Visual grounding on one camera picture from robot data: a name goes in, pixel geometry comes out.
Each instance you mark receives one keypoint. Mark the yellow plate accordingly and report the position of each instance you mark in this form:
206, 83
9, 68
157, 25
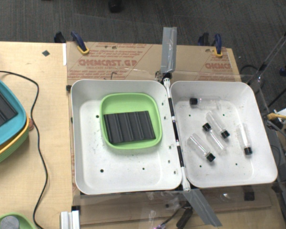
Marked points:
19, 144

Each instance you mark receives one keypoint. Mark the clear plastic bottle black cap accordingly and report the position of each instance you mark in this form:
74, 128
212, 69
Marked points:
248, 150
193, 101
210, 157
225, 134
206, 127

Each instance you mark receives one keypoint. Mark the black ribbed rack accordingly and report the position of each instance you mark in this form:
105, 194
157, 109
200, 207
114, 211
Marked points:
129, 126
0, 108

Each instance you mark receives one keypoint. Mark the black chair caster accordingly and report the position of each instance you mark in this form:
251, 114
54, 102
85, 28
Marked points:
115, 5

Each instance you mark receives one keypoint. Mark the white plastic tray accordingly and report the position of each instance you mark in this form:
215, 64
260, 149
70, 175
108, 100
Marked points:
124, 168
228, 173

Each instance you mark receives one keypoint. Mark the green plate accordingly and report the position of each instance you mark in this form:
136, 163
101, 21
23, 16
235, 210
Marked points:
16, 154
26, 222
131, 101

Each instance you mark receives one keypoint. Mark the grey metal can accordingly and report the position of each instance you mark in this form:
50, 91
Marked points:
9, 222

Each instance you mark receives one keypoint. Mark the brown cardboard board red print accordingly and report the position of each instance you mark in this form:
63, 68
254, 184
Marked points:
138, 58

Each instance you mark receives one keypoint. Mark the thin black and white rod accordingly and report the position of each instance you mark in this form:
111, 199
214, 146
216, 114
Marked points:
172, 113

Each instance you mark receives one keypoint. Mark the blue plate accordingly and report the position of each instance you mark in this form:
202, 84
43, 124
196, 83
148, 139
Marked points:
12, 132

